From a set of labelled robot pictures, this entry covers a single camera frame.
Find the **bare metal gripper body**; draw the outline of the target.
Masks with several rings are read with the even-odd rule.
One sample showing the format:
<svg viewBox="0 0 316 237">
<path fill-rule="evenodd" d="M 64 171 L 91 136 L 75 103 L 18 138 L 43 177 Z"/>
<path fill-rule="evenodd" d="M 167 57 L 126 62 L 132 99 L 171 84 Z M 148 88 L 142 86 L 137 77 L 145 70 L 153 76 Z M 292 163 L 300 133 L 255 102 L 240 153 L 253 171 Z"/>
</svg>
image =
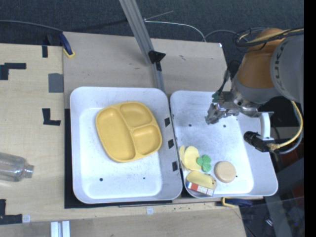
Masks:
<svg viewBox="0 0 316 237">
<path fill-rule="evenodd" d="M 223 91 L 217 100 L 217 110 L 219 109 L 226 109 L 228 116 L 244 114 L 252 117 L 258 112 L 259 104 L 244 99 L 239 92 L 234 94 L 232 92 Z"/>
</svg>

